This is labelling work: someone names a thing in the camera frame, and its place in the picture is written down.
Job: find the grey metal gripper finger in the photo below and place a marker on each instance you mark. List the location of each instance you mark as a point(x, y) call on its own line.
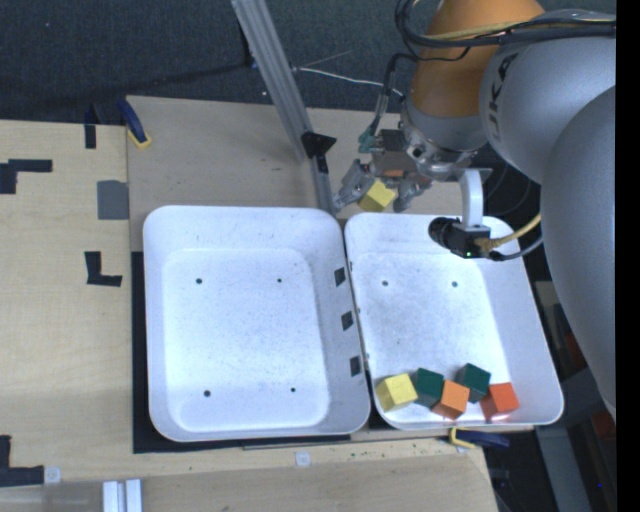
point(352, 182)
point(407, 195)

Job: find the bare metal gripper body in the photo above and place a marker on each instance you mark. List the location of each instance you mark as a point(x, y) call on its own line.
point(400, 167)

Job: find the yellow cube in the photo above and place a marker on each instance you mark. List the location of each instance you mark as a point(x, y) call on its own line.
point(396, 392)
point(378, 196)

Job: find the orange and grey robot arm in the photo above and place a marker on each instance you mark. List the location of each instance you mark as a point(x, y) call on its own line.
point(550, 110)

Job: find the white plastic tray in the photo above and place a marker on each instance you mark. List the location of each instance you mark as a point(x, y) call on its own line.
point(245, 340)
point(435, 325)

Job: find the pale wood board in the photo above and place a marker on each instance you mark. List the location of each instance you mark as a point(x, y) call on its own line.
point(215, 155)

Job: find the green cube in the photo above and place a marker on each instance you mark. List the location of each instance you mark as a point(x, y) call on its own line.
point(474, 379)
point(429, 384)

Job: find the orange cube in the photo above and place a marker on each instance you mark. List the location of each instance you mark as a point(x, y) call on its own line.
point(500, 401)
point(452, 398)

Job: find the black cylinder on white bracket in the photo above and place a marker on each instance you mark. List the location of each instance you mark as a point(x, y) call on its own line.
point(462, 235)

